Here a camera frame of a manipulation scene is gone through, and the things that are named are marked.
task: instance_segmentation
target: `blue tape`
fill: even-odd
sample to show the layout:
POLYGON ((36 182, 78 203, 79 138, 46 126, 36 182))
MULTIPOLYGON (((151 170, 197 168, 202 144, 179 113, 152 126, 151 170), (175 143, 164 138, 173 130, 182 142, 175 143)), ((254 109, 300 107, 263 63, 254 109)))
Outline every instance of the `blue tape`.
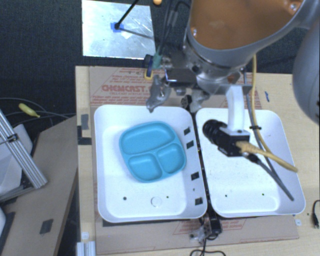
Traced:
POLYGON ((265 94, 266 101, 267 101, 267 102, 270 102, 270 100, 269 100, 269 94, 268 94, 266 91, 264 92, 264 94, 265 94))
POLYGON ((115 29, 115 24, 117 24, 117 22, 111 22, 111 23, 110 23, 110 27, 111 27, 111 29, 112 29, 113 32, 119 33, 119 32, 121 32, 120 29, 123 29, 123 30, 125 29, 125 26, 124 26, 122 23, 120 24, 119 29, 115 29))

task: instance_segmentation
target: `yellow object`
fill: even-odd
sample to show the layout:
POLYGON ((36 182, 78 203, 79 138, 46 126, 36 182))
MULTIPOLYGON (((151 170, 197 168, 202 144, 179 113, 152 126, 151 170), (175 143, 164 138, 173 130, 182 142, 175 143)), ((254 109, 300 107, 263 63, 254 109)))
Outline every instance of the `yellow object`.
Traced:
MULTIPOLYGON (((257 73, 257 56, 253 56, 252 60, 252 89, 251 89, 251 110, 252 110, 252 117, 253 117, 253 123, 257 127, 257 118, 256 118, 256 112, 255 112, 255 91, 256 91, 256 73, 257 73)), ((256 130, 258 137, 261 141, 261 144, 263 145, 265 151, 272 153, 270 148, 267 146, 267 144, 264 141, 264 138, 262 138, 260 130, 256 130)))
POLYGON ((162 0, 153 0, 153 3, 158 6, 162 3, 162 0))
POLYGON ((26 104, 20 103, 19 109, 21 109, 24 113, 26 113, 29 116, 37 117, 37 118, 40 117, 40 115, 38 115, 36 111, 34 111, 32 108, 28 107, 26 104))
POLYGON ((294 167, 293 165, 291 165, 290 163, 282 160, 281 158, 277 157, 276 155, 274 155, 270 152, 266 152, 266 151, 256 147, 255 145, 252 145, 248 141, 237 141, 235 143, 235 145, 238 148, 240 148, 240 153, 248 152, 251 154, 260 154, 260 155, 263 155, 267 158, 270 158, 270 159, 276 161, 279 165, 281 165, 282 167, 284 167, 290 171, 293 171, 295 173, 298 172, 298 169, 296 167, 294 167))
POLYGON ((151 75, 150 76, 147 76, 147 71, 148 71, 148 69, 146 69, 145 72, 144 72, 144 79, 150 81, 150 80, 152 80, 154 78, 154 71, 153 70, 151 71, 151 75))
MULTIPOLYGON (((257 124, 257 118, 256 118, 256 111, 255 111, 255 91, 256 91, 256 74, 257 74, 257 56, 254 55, 253 56, 253 60, 252 60, 252 89, 251 89, 251 98, 250 98, 250 102, 251 102, 251 110, 252 110, 252 117, 253 117, 253 124, 254 126, 258 126, 257 124)), ((293 171, 293 172, 297 172, 298 169, 294 166, 292 166, 291 164, 289 164, 288 162, 284 161, 283 159, 275 156, 270 148, 267 146, 266 142, 264 141, 261 133, 260 133, 260 130, 257 129, 256 130, 257 132, 257 135, 259 137, 259 140, 261 142, 261 144, 263 145, 264 150, 250 144, 249 142, 247 141, 238 141, 236 143, 236 146, 238 148, 241 149, 241 153, 243 152, 248 152, 248 153, 252 153, 252 154, 260 154, 260 155, 263 155, 267 158, 270 158, 274 161, 276 161, 279 165, 281 165, 282 167, 290 170, 290 171, 293 171)))

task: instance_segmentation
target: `cardboard sheet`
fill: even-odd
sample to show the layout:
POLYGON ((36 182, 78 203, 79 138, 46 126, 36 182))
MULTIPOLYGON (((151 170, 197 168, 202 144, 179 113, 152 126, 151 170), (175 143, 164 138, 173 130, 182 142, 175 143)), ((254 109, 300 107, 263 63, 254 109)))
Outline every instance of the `cardboard sheet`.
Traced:
MULTIPOLYGON (((149 97, 152 81, 143 78, 142 68, 91 67, 89 70, 92 148, 95 149, 95 110, 105 104, 144 105, 149 97)), ((182 97, 174 92, 165 103, 179 106, 182 97)), ((261 109, 260 99, 255 92, 255 107, 261 109)), ((226 108, 224 96, 212 96, 203 107, 226 108)), ((93 170, 96 170, 96 154, 92 151, 93 170)), ((191 248, 199 246, 190 240, 190 233, 200 227, 199 221, 165 221, 153 223, 107 224, 97 208, 97 174, 93 172, 95 197, 96 254, 130 253, 153 250, 191 248)), ((264 241, 290 240, 299 238, 293 216, 265 216, 253 218, 225 219, 221 221, 223 232, 208 246, 241 244, 264 241)))

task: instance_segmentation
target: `black carpet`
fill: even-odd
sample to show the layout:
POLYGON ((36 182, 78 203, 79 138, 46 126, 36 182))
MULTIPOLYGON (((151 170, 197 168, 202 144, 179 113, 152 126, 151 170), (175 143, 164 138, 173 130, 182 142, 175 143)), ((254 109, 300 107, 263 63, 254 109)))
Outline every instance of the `black carpet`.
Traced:
MULTIPOLYGON (((150 3, 151 0, 140 1, 144 5, 150 3)), ((141 67, 140 60, 82 56, 81 6, 80 0, 1 0, 0 109, 6 115, 19 111, 20 101, 3 98, 34 101, 50 112, 75 113, 75 66, 141 67)), ((168 38, 169 50, 180 46, 183 41, 188 21, 185 6, 181 6, 180 13, 174 32, 168 38)), ((158 44, 164 8, 151 5, 151 16, 153 21, 160 21, 153 25, 158 44)), ((294 29, 259 52, 258 72, 292 73, 294 59, 305 33, 303 29, 294 29)), ((21 114, 8 117, 12 125, 29 118, 21 114)), ((62 121, 59 118, 53 120, 55 123, 62 121)), ((32 139, 50 125, 48 119, 25 124, 32 139)))

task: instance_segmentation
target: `white bracket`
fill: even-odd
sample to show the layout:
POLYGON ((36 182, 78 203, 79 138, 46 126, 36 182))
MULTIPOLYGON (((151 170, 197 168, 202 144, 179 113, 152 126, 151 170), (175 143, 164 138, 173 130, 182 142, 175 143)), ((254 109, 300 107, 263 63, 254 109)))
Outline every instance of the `white bracket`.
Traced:
POLYGON ((228 102, 228 125, 231 132, 243 131, 245 123, 245 102, 243 88, 231 85, 225 94, 228 102))

